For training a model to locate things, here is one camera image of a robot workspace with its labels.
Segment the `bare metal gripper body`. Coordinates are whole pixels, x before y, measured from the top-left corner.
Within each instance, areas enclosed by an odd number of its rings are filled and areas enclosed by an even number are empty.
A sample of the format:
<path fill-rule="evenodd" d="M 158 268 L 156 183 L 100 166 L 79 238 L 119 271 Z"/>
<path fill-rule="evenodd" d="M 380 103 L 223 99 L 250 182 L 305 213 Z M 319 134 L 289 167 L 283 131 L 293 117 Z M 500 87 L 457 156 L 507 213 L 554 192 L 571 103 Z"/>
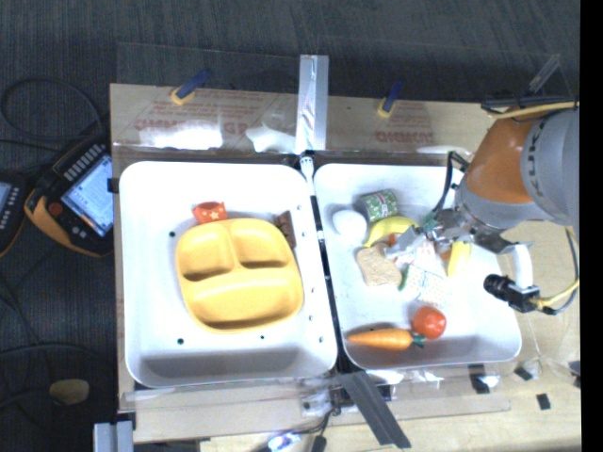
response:
<path fill-rule="evenodd" d="M 455 242 L 472 243 L 471 229 L 465 215 L 453 208 L 434 209 L 422 221 L 422 232 L 440 248 Z"/>

